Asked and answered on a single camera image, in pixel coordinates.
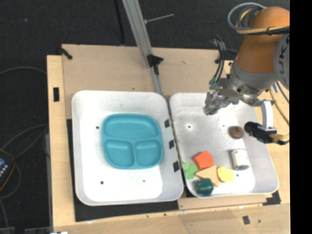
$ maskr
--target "tan triangular block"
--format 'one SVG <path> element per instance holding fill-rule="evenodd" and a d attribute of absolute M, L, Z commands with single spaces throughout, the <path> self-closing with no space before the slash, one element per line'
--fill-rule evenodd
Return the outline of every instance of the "tan triangular block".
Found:
<path fill-rule="evenodd" d="M 217 166 L 212 166 L 209 168 L 206 168 L 205 170 L 201 170 L 196 173 L 196 176 L 200 178 L 210 178 L 213 185 L 218 186 L 219 185 L 219 178 L 217 174 Z"/>

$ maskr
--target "brown round object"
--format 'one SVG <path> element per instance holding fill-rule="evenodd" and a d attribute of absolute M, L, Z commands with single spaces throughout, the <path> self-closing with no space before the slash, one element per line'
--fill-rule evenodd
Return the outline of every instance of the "brown round object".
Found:
<path fill-rule="evenodd" d="M 239 126 L 233 126 L 229 128 L 229 134 L 234 139 L 242 138 L 244 135 L 244 131 Z"/>

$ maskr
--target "blue plate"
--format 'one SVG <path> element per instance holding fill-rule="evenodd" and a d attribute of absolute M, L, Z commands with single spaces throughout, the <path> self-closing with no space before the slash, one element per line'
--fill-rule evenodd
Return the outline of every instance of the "blue plate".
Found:
<path fill-rule="evenodd" d="M 161 130 L 150 116 L 110 115 L 104 120 L 101 133 L 105 158 L 116 168 L 151 168 L 163 158 Z"/>

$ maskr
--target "black electronic device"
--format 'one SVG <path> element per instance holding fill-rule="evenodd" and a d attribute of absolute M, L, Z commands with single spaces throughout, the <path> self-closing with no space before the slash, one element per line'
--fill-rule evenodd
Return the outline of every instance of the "black electronic device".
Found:
<path fill-rule="evenodd" d="M 0 149 L 0 191 L 9 180 L 15 167 L 14 157 Z"/>

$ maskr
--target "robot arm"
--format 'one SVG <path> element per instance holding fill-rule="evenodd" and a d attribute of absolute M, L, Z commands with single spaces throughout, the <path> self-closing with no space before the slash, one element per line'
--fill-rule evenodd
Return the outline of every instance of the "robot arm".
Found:
<path fill-rule="evenodd" d="M 231 15 L 238 8 L 243 9 L 236 25 L 233 25 Z M 270 106 L 274 101 L 267 103 L 259 100 L 258 96 L 277 81 L 289 90 L 290 13 L 280 7 L 266 8 L 246 3 L 231 10 L 228 22 L 245 37 L 227 77 L 220 78 L 222 68 L 219 66 L 219 74 L 216 73 L 211 80 L 210 89 L 214 92 L 207 93 L 204 113 L 216 114 L 219 109 L 229 104 L 238 104 L 240 100 L 250 106 L 261 106 L 265 119 L 263 125 L 248 122 L 245 130 L 262 142 L 281 144 L 283 141 L 275 138 L 276 129 L 271 125 L 273 118 L 266 117 L 272 114 Z M 220 39 L 217 39 L 216 45 L 220 53 L 225 52 L 225 44 Z"/>

